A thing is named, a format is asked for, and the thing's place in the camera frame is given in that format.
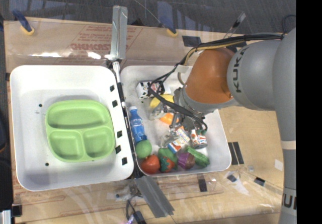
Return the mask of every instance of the blue clip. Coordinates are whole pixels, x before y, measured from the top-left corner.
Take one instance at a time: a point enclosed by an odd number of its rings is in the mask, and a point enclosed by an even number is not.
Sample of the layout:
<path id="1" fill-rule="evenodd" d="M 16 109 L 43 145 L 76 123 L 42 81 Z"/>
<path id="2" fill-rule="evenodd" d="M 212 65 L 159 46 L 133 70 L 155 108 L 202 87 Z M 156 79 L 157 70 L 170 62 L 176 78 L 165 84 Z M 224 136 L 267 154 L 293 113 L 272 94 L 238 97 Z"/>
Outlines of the blue clip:
<path id="1" fill-rule="evenodd" d="M 15 16 L 15 18 L 21 23 L 21 29 L 26 34 L 32 35 L 35 29 L 30 26 L 25 16 L 18 9 L 13 9 L 12 13 Z"/>
<path id="2" fill-rule="evenodd" d="M 167 29 L 167 33 L 172 36 L 172 37 L 176 37 L 178 35 L 173 23 L 165 16 L 161 16 L 160 17 L 160 22 L 162 23 L 162 25 L 164 27 L 166 27 Z"/>

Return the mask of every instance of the green toy pepper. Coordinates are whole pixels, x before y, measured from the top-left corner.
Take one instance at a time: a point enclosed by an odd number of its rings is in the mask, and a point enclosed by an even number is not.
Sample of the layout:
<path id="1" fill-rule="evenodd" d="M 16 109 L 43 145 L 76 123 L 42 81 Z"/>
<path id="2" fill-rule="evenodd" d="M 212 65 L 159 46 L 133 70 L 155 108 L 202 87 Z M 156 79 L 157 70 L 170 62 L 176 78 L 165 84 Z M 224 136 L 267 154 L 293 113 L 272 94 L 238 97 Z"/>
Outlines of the green toy pepper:
<path id="1" fill-rule="evenodd" d="M 210 164 L 210 161 L 207 156 L 205 156 L 204 154 L 202 154 L 200 152 L 197 152 L 192 147 L 188 146 L 186 151 L 195 157 L 195 161 L 198 166 L 205 168 L 206 166 L 208 166 Z"/>

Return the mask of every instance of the toy vegetable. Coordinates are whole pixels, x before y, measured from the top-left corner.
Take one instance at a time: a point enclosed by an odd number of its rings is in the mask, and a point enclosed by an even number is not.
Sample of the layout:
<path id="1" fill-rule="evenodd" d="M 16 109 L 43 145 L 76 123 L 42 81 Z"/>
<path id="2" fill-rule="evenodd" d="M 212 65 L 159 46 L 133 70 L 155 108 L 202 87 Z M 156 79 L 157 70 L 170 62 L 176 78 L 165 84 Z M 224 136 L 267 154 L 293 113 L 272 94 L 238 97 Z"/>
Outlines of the toy vegetable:
<path id="1" fill-rule="evenodd" d="M 169 172 L 174 166 L 175 166 L 175 163 L 172 160 L 170 160 L 169 158 L 163 156 L 160 159 L 160 171 L 161 172 Z"/>
<path id="2" fill-rule="evenodd" d="M 192 147 L 188 146 L 186 149 L 187 152 L 191 153 L 195 157 L 196 164 L 205 168 L 207 165 L 210 164 L 210 161 L 207 156 L 204 154 L 197 152 Z"/>
<path id="3" fill-rule="evenodd" d="M 159 160 L 162 159 L 162 157 L 167 157 L 169 158 L 172 162 L 175 163 L 175 168 L 177 167 L 177 162 L 178 162 L 178 158 L 175 154 L 173 154 L 170 149 L 168 148 L 160 148 L 157 152 L 157 156 L 159 158 Z"/>
<path id="4" fill-rule="evenodd" d="M 160 161 L 154 154 L 146 157 L 141 163 L 141 169 L 148 174 L 155 174 L 160 168 Z"/>
<path id="5" fill-rule="evenodd" d="M 182 153 L 178 158 L 178 165 L 185 170 L 191 169 L 195 165 L 195 157 L 190 153 Z"/>
<path id="6" fill-rule="evenodd" d="M 152 152 L 152 145 L 149 140 L 143 140 L 136 144 L 135 152 L 138 159 L 144 159 Z"/>

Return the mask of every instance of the can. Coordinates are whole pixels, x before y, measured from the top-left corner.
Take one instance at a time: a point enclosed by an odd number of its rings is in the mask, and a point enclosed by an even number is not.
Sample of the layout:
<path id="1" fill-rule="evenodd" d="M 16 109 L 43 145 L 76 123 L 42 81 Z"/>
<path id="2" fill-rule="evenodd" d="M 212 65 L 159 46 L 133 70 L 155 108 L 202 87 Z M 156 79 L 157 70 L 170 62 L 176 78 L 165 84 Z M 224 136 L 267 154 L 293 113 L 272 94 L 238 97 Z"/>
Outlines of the can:
<path id="1" fill-rule="evenodd" d="M 191 130 L 191 141 L 193 149 L 202 149 L 208 146 L 207 138 L 201 131 Z"/>

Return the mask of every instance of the red tomato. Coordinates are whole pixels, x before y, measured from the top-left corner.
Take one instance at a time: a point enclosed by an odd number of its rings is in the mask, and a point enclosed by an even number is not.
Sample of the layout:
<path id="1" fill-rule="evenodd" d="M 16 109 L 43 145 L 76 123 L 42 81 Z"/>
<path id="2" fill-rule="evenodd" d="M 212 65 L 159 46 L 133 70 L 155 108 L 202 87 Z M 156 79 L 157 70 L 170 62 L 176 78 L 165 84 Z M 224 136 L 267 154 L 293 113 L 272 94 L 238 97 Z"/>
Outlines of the red tomato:
<path id="1" fill-rule="evenodd" d="M 160 168 L 160 161 L 154 154 L 146 157 L 141 163 L 141 169 L 148 174 L 155 174 Z"/>

